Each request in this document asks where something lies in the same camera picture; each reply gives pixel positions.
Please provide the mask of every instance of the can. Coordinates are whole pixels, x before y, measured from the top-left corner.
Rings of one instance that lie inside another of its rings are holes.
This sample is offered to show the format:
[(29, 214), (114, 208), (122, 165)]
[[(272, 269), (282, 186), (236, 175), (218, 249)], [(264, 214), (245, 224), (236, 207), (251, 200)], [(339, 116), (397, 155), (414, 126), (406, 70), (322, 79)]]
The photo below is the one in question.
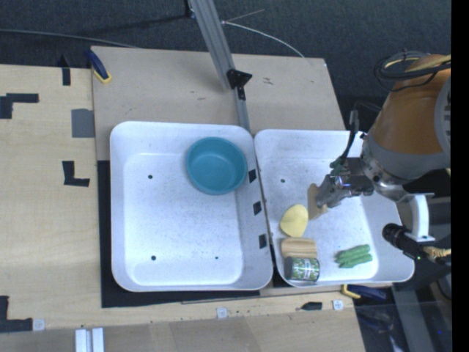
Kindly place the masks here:
[(288, 280), (316, 282), (320, 277), (320, 263), (316, 258), (287, 257), (284, 273)]

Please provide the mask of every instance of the white tray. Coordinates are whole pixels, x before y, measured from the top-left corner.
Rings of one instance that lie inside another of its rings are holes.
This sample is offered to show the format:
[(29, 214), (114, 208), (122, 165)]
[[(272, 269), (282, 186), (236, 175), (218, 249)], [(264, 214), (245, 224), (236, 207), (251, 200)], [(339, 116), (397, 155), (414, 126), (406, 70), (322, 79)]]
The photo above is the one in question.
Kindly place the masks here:
[[(236, 191), (197, 190), (185, 153), (217, 136), (245, 154), (250, 175)], [(233, 125), (124, 122), (111, 134), (111, 261), (135, 292), (257, 290), (272, 278), (254, 140)]]
[[(343, 153), (348, 135), (347, 131), (266, 130), (254, 139), (276, 264), (284, 279), (280, 244), (288, 236), (280, 230), (280, 219), (292, 205), (308, 207), (308, 187), (321, 184), (330, 172), (329, 163)], [(360, 155), (362, 142), (355, 138), (350, 156)], [(396, 205), (385, 197), (375, 193), (342, 200), (339, 206), (309, 221), (303, 235), (317, 244), (320, 277), (316, 284), (286, 282), (308, 287), (408, 280), (414, 262), (383, 239), (381, 232), (388, 223), (400, 224), (400, 218)], [(372, 248), (372, 262), (348, 269), (334, 262), (338, 251), (365, 243)]]

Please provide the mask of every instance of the green beans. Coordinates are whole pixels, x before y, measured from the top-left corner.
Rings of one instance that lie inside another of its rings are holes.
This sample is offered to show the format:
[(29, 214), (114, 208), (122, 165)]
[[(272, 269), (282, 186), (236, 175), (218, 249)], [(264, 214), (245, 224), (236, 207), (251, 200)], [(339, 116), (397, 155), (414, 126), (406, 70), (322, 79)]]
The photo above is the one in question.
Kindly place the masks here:
[(370, 246), (359, 245), (354, 248), (344, 250), (336, 256), (336, 262), (340, 268), (352, 268), (361, 263), (367, 263), (373, 260), (373, 256), (369, 253)]

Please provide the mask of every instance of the teal bowl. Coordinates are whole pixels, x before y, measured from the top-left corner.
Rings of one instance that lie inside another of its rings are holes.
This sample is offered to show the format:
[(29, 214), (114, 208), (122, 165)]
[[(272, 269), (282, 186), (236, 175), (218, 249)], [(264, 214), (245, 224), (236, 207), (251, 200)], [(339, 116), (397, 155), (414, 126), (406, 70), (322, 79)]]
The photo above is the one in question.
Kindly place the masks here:
[(194, 143), (187, 152), (185, 165), (192, 184), (212, 195), (234, 191), (248, 172), (240, 148), (219, 137), (207, 137)]

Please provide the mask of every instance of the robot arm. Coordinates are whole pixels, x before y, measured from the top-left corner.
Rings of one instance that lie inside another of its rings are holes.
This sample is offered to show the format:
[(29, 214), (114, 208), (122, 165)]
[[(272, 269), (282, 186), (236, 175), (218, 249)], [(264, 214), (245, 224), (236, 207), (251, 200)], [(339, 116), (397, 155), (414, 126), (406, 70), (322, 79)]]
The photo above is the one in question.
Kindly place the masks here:
[[(357, 112), (352, 111), (347, 148), (331, 164), (332, 171), (316, 197), (319, 208), (333, 208), (344, 198), (374, 191), (407, 204), (416, 216), (411, 230), (389, 224), (383, 237), (412, 258), (434, 240), (428, 236), (426, 197), (431, 195), (409, 194), (403, 185), (432, 170), (451, 167), (451, 58), (416, 54), (398, 54), (375, 68), (379, 80), (399, 81), (369, 133), (361, 136), (360, 158), (348, 157), (358, 131)], [(388, 66), (408, 60), (413, 63), (405, 72), (387, 71)]]

